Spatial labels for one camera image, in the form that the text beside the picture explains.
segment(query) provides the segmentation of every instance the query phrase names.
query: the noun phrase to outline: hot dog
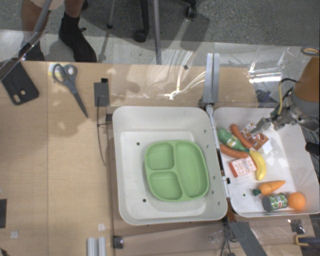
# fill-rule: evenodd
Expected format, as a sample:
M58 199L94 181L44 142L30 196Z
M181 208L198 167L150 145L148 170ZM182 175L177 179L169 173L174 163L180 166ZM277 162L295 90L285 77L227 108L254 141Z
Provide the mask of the hot dog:
M223 144L220 144L220 151L229 157L233 157L237 159L247 158L249 156L247 152L235 150Z
M246 140L245 137L243 137L243 135L240 133L239 128L236 124L231 124L230 130L231 130L231 133L240 140L241 144L244 147L248 149L252 148L252 144L248 140Z

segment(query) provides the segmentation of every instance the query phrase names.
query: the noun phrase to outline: tin can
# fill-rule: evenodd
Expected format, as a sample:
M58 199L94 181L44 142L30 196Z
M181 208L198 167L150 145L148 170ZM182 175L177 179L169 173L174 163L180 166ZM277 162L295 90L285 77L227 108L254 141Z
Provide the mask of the tin can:
M267 195L262 199L262 206L267 212L286 208L288 199L284 193Z

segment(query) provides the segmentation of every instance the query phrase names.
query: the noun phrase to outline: banana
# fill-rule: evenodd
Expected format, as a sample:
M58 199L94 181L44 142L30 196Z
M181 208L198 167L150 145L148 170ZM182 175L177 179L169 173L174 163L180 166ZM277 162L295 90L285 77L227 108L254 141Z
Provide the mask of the banana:
M256 178L258 181L262 180L267 173L267 165L263 156L257 151L249 151L249 155L252 157L252 160L256 166Z

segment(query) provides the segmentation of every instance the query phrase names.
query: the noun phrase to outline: green divided plate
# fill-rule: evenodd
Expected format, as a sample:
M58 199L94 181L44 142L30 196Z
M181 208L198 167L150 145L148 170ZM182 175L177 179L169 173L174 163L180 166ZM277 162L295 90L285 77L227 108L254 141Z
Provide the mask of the green divided plate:
M208 170L200 147L188 140L153 143L144 155L149 188L159 200L189 201L209 189Z

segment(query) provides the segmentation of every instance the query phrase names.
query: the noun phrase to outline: wooden table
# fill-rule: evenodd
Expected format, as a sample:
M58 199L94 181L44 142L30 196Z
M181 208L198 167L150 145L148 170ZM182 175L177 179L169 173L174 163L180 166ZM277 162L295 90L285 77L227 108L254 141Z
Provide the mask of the wooden table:
M197 106L204 86L204 67L182 70L174 66L75 63L76 86L87 109L87 119L68 89L53 82L48 74L49 62L22 64L40 96L16 106L0 86L0 199L7 199L6 228L0 229L1 248L11 256L85 256L88 238L106 237L108 256L141 252L168 255L169 251L177 252L172 255L219 255L219 244L212 247L206 239L195 239L207 224L179 224L173 230L147 227L151 232L163 232L146 234L146 227L137 231L140 228L120 218L118 209L113 207L117 200L112 193L115 170L104 166L101 160L94 104L94 83L108 78L112 106ZM168 100L165 94L177 89L178 78L181 90L194 86ZM237 106L258 105L245 69L221 68L219 100L226 99L228 104L238 102ZM99 110L99 122L103 123L106 109ZM102 127L99 132L102 155L106 157L105 150L111 148L107 143L108 129ZM270 225L265 221L255 224ZM279 220L278 228L283 225L289 229L285 222L288 221ZM310 225L308 218L305 225ZM11 238L15 231L18 237ZM124 250L112 248L113 235L126 236ZM278 237L277 241L267 239L264 248L270 255L278 255L279 248L290 255L301 255L293 239L294 233ZM239 245L234 252L244 255Z

